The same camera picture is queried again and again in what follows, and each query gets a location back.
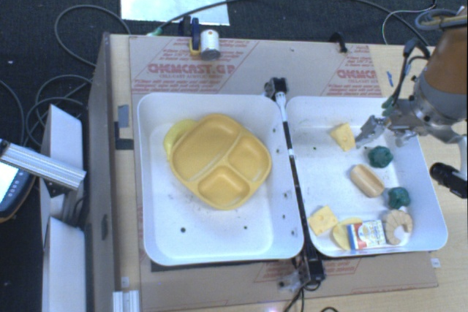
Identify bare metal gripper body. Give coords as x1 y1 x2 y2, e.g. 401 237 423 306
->
385 98 468 144

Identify yellow cheese wedge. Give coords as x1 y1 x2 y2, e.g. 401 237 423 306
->
306 205 339 237
329 122 357 153

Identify green broccoli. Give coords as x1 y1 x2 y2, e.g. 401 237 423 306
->
366 145 395 169
386 186 412 210

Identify tan hot dog bun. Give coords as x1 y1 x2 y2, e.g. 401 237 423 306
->
349 163 386 199

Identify white plastic tray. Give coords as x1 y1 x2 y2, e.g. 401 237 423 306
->
284 95 449 259
136 91 306 267

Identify thin black and white rod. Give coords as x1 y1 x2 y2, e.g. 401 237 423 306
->
276 91 312 260

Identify beige croissant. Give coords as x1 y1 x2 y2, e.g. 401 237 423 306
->
382 209 414 246

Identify white red and blue carton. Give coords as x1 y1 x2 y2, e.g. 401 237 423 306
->
346 219 388 251

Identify yellow potato chip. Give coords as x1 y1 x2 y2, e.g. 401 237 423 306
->
331 217 363 251

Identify brown cardboard board red print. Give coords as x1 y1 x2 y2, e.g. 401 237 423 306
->
127 35 439 300

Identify yellow divided plate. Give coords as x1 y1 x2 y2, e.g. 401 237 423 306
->
162 113 273 211

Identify white and silver can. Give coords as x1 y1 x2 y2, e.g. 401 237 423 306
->
199 28 222 61

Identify black cylinder on white bracket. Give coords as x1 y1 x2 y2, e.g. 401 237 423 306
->
429 126 468 199

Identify black block with thin wires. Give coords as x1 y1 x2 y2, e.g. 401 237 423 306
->
264 77 290 98
292 251 327 284

